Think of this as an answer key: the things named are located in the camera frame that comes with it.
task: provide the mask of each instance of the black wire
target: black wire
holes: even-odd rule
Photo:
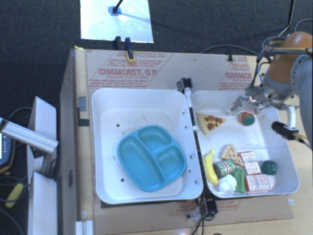
[[[204,220],[202,219],[202,232],[201,232],[201,235],[204,234]]]
[[[15,149],[18,149],[18,148],[22,147],[24,144],[25,144],[25,143],[21,143],[21,142],[20,142],[17,146],[15,146]]]
[[[196,232],[197,232],[197,230],[198,230],[198,228],[199,228],[201,222],[203,223],[203,219],[200,219],[199,223],[197,224],[195,230],[191,233],[191,235],[195,235],[195,234],[196,234]]]
[[[30,107],[21,107],[21,108],[18,108],[17,110],[15,110],[9,117],[8,117],[8,120],[10,121],[11,118],[18,112],[20,111],[23,111],[23,110],[32,110],[32,108]]]
[[[311,149],[310,145],[307,142],[305,142],[303,139],[298,139],[298,142],[305,144],[308,148]]]
[[[267,39],[265,39],[262,42],[262,49],[265,53],[267,53],[268,55],[275,55],[275,54],[299,54],[299,55],[312,55],[312,53],[309,53],[309,49],[303,49],[303,50],[289,50],[289,49],[273,49],[274,46],[271,44],[272,41],[284,41],[286,39],[286,37],[281,37],[281,36],[275,36],[275,37],[269,37]]]
[[[19,183],[21,183],[23,185],[23,191],[21,193],[21,195],[16,198],[16,199],[12,199],[12,200],[6,200],[6,199],[3,199],[3,198],[0,198],[0,201],[2,202],[5,202],[5,203],[12,203],[12,202],[16,202],[20,199],[22,199],[26,193],[26,188],[29,186],[29,185],[25,185],[23,183],[23,181],[17,177],[12,177],[12,176],[2,176],[0,179],[4,179],[6,181],[6,184],[1,184],[0,183],[0,186],[3,186],[3,187],[6,187],[6,186],[11,186],[11,187],[15,187],[18,183],[14,184],[14,183],[11,183],[10,181],[8,181],[8,179],[14,179],[16,181],[19,181]]]
[[[51,168],[52,168],[53,163],[56,162],[57,160],[58,160],[58,157],[51,161],[48,174],[50,174],[50,172],[51,172]]]
[[[247,48],[244,48],[244,47],[241,47],[241,46],[238,46],[238,45],[215,45],[215,46],[212,46],[212,47],[209,47],[209,48],[205,48],[203,51],[201,51],[199,54],[202,54],[202,53],[205,53],[205,52],[208,52],[209,50],[213,50],[213,49],[216,49],[216,48],[222,48],[222,47],[232,47],[232,48],[237,48],[237,49],[242,49],[242,50],[245,50],[253,55],[258,55],[258,53],[250,50],[250,49],[247,49]]]
[[[298,26],[299,26],[301,23],[305,22],[305,21],[313,21],[313,19],[307,18],[307,19],[303,19],[303,20],[299,21],[299,22],[295,25],[295,27],[294,27],[294,32],[296,32]]]
[[[18,224],[18,222],[14,219],[14,217],[12,217],[9,213],[7,213],[4,209],[0,208],[0,212],[3,212],[7,217],[9,217],[13,223],[16,225],[16,227],[19,229],[20,233],[22,235],[25,235],[25,233],[23,232],[21,226]]]
[[[208,219],[208,218],[207,218],[207,216],[206,216],[206,217],[204,217],[203,219],[204,219],[205,221],[211,221],[214,217],[215,217],[215,214],[213,214],[213,215],[212,215],[212,217],[211,217],[210,219]]]
[[[28,178],[28,175],[26,175],[25,177],[23,177],[21,180],[24,181],[26,178]]]
[[[270,62],[262,62],[262,63],[260,63],[260,65],[259,65],[259,71],[260,71],[260,69],[261,69],[261,66],[264,65],[264,64],[270,64]]]

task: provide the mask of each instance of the black clip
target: black clip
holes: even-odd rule
[[[127,50],[126,52],[126,57],[127,57],[127,60],[128,62],[134,62],[136,59],[135,59],[135,55],[134,55],[134,52],[133,52],[133,47],[132,47],[132,42],[131,42],[131,39],[129,37],[125,38],[125,50]]]
[[[5,128],[8,122],[9,121],[6,120],[5,118],[2,119],[2,121],[0,122],[0,131],[2,131]]]
[[[273,122],[271,127],[274,132],[278,133],[287,140],[295,140],[296,137],[294,134],[299,133],[298,129],[289,129],[287,125],[278,121]]]
[[[233,50],[231,48],[228,48],[226,51],[225,51],[225,54],[228,54],[228,59],[227,61],[228,62],[232,62],[233,61]]]
[[[182,78],[177,82],[176,86],[178,91],[184,93],[185,88],[192,88],[191,78]]]
[[[120,50],[120,49],[122,49],[121,47],[122,47],[121,37],[118,36],[113,41],[113,49]]]

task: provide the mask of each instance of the toy banana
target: toy banana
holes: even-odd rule
[[[214,185],[218,185],[219,184],[219,178],[217,177],[214,168],[213,168],[213,154],[214,154],[214,150],[211,150],[211,152],[209,154],[207,154],[204,157],[204,169],[205,169],[205,173],[206,173],[206,178],[208,179],[209,182],[211,182]]]

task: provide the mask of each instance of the toy food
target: toy food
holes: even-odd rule
[[[259,163],[256,160],[253,151],[241,152],[239,153],[239,155],[244,162],[246,175],[254,175],[261,173]]]
[[[252,125],[255,122],[255,117],[252,113],[249,112],[243,112],[241,114],[241,123],[244,126]]]
[[[245,170],[243,168],[237,168],[235,170],[234,177],[237,181],[235,192],[245,193],[246,192]]]
[[[219,190],[221,192],[234,192],[236,185],[236,179],[232,175],[228,174],[220,179]]]
[[[217,175],[213,169],[213,154],[214,154],[214,152],[215,152],[214,150],[211,150],[211,152],[204,157],[203,163],[204,163],[206,178],[208,179],[208,181],[214,185],[218,185],[219,184],[219,178],[217,177]]]
[[[244,166],[244,162],[235,150],[234,145],[231,143],[229,144],[224,152],[222,153],[221,159],[226,160],[226,159],[232,159],[236,165],[239,166]]]
[[[277,171],[277,164],[272,160],[266,160],[263,162],[261,170],[264,174],[275,175]]]
[[[268,177],[265,174],[245,176],[245,185],[247,192],[258,192],[270,190]]]
[[[200,129],[205,135],[209,134],[211,131],[214,131],[217,127],[226,121],[224,118],[204,115],[202,113],[198,113],[197,118]]]
[[[214,164],[213,168],[218,178],[222,178],[227,174],[234,173],[236,170],[236,165],[234,161],[232,161],[231,159],[227,159],[218,164]]]

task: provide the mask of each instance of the wooden table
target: wooden table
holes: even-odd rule
[[[251,72],[254,72],[255,57],[248,56],[249,67]],[[75,59],[76,62],[76,89],[77,98],[81,95],[87,95],[87,71],[86,71],[86,56],[78,55]],[[290,104],[296,105],[298,99],[289,100]],[[303,126],[301,123],[299,111],[297,111],[296,125],[299,128],[299,132],[304,134]],[[279,116],[282,122],[287,123],[286,112],[279,112]],[[81,118],[89,118],[88,109],[85,112],[81,112]],[[80,167],[80,181],[84,182],[80,185],[80,199],[81,209],[86,212],[86,220],[93,220],[93,204],[92,204],[92,177],[91,177],[91,156],[89,152],[83,152],[90,150],[90,133],[88,127],[78,128],[78,137],[84,137],[79,139],[79,167]],[[268,234],[311,234],[313,231],[313,166],[312,166],[312,151],[305,145],[295,141],[288,142],[291,155],[298,173],[300,188],[299,190],[289,195],[288,198],[294,202],[291,206],[293,218],[281,219],[273,221],[262,222],[250,222],[240,224],[228,224],[228,225],[214,225],[207,226],[208,222],[205,222],[204,234],[213,235],[220,233],[222,235],[241,235],[241,234],[254,234],[254,235],[268,235]],[[143,233],[134,233],[132,235],[177,235],[177,234],[191,234],[194,228],[188,229],[174,229],[164,231],[152,231]],[[201,234],[201,227],[199,227],[196,234]]]

